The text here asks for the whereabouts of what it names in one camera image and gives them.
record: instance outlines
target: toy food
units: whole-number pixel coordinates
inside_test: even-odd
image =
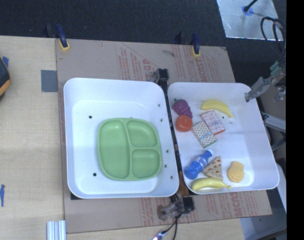
[[[233,161],[226,174],[230,181],[239,183],[244,178],[244,165],[238,161]]]
[[[220,134],[224,132],[226,129],[221,123],[221,120],[218,114],[214,110],[210,110],[201,115],[201,118],[204,120],[206,125],[210,128],[213,135]]]
[[[188,132],[193,126],[192,119],[185,114],[180,115],[175,123],[175,128],[179,132]]]
[[[216,189],[221,189],[221,188],[228,188],[229,190],[231,189],[230,185],[226,185],[222,179],[219,178],[197,178],[195,181],[192,183],[192,189],[193,190],[200,190],[203,188],[216,188]]]
[[[184,175],[190,180],[197,178],[198,174],[207,166],[212,154],[213,150],[208,149],[203,154],[195,156],[192,162],[184,169]]]
[[[216,157],[202,171],[206,176],[223,180],[221,156]]]
[[[233,117],[233,114],[230,111],[230,108],[227,104],[217,99],[209,99],[205,101],[202,106],[202,110],[219,110],[225,114],[227,114],[230,118]]]
[[[204,121],[194,125],[191,131],[203,148],[217,141],[217,138]]]
[[[177,100],[174,99],[175,103],[172,105],[172,109],[180,116],[186,115],[192,119],[192,112],[191,108],[189,107],[188,103],[184,99]]]

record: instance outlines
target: toy banana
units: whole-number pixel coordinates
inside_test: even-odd
[[[195,181],[192,183],[192,189],[193,190],[200,190],[203,188],[228,188],[228,190],[231,189],[230,185],[226,185],[222,179],[220,178],[197,178]]]
[[[202,110],[220,110],[221,112],[227,114],[230,118],[233,117],[229,106],[222,101],[217,99],[210,99],[204,102],[201,106]]]

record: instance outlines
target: toy pizza slice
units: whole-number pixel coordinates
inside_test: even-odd
[[[202,171],[206,176],[223,180],[221,156],[216,157]]]

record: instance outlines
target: black cable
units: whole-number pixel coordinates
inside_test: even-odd
[[[181,215],[182,215],[182,212],[178,216],[175,216],[175,221],[173,222],[173,224],[171,226],[169,226],[168,229],[162,231],[162,234],[168,232],[175,225],[174,236],[173,236],[173,239],[172,239],[172,240],[174,240],[176,238],[176,235],[177,235],[178,219],[181,217]]]
[[[277,47],[278,47],[279,51],[281,52],[281,55],[280,55],[279,59],[277,60],[277,62],[278,62],[278,66],[281,67],[286,62],[286,43],[287,43],[286,42],[286,28],[287,28],[287,25],[281,19],[271,18],[271,17],[268,17],[268,16],[263,17],[261,19],[261,22],[260,22],[260,28],[261,28],[261,33],[262,33],[262,35],[263,35],[263,37],[266,41],[268,39],[267,39],[266,34],[264,33],[264,30],[263,30],[263,23],[264,23],[265,20],[269,20],[269,21],[273,22],[273,25],[272,25],[273,35],[274,35]],[[281,45],[279,43],[279,38],[278,38],[278,35],[277,35],[277,28],[280,30],[280,32],[282,34],[282,38],[283,38],[283,42],[284,42],[283,47],[281,47]]]

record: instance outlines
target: red tomato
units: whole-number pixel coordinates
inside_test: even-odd
[[[175,124],[175,128],[179,132],[188,132],[191,130],[193,125],[192,119],[185,114],[180,115]]]

